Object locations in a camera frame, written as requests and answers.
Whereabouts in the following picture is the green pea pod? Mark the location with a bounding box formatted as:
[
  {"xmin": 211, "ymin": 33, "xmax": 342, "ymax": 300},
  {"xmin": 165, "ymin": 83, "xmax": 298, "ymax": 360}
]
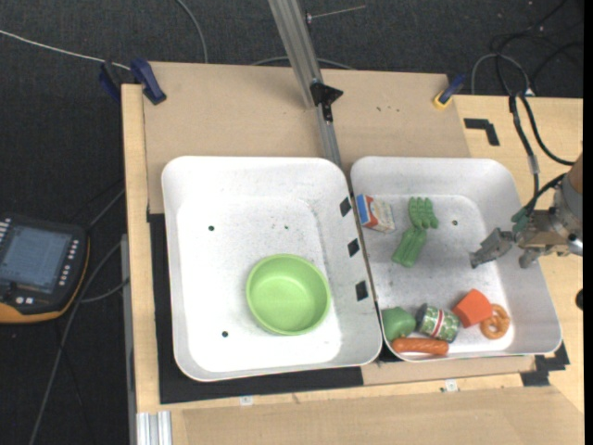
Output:
[
  {"xmin": 407, "ymin": 196, "xmax": 440, "ymax": 231},
  {"xmin": 391, "ymin": 227, "xmax": 429, "ymax": 269}
]

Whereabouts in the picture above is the orange sausage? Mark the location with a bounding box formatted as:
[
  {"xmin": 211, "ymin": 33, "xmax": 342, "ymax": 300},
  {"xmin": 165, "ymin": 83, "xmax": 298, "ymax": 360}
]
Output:
[{"xmin": 391, "ymin": 337, "xmax": 450, "ymax": 358}]

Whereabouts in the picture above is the green and white can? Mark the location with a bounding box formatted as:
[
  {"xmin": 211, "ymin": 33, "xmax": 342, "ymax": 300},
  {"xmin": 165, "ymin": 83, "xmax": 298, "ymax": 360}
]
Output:
[{"xmin": 414, "ymin": 302, "xmax": 461, "ymax": 344}]

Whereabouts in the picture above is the orange pretzel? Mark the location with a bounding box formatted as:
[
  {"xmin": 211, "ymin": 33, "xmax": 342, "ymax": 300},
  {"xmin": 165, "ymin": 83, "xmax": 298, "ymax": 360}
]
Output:
[{"xmin": 479, "ymin": 303, "xmax": 511, "ymax": 341}]

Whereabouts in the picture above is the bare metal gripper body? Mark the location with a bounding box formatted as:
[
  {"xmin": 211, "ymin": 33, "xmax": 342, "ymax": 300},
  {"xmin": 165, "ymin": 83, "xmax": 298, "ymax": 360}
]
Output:
[{"xmin": 512, "ymin": 208, "xmax": 585, "ymax": 258}]

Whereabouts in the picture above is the green bowl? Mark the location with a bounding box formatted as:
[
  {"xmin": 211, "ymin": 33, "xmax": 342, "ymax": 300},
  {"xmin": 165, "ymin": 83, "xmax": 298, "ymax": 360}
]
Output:
[{"xmin": 245, "ymin": 253, "xmax": 333, "ymax": 337}]

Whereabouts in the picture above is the brown cardboard board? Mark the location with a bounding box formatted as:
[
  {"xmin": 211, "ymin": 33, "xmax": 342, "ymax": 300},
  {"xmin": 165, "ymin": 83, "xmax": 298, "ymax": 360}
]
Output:
[{"xmin": 141, "ymin": 61, "xmax": 538, "ymax": 387}]

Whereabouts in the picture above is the orange wedge block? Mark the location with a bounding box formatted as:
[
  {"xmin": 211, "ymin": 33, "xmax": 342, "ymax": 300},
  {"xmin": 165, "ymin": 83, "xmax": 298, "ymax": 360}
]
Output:
[{"xmin": 451, "ymin": 287, "xmax": 494, "ymax": 329}]

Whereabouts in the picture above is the green bell pepper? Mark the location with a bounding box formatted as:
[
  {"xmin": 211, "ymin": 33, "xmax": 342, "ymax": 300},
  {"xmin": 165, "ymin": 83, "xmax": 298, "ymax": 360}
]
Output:
[{"xmin": 382, "ymin": 307, "xmax": 418, "ymax": 343}]

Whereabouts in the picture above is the red and blue carton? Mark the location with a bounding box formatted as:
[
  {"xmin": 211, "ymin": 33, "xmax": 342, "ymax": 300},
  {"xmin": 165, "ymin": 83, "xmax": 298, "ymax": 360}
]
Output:
[{"xmin": 355, "ymin": 194, "xmax": 397, "ymax": 235}]

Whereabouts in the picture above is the white plastic tray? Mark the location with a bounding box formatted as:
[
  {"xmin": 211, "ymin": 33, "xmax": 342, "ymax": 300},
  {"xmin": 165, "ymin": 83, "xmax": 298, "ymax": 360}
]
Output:
[
  {"xmin": 160, "ymin": 155, "xmax": 384, "ymax": 383},
  {"xmin": 349, "ymin": 155, "xmax": 563, "ymax": 363}
]

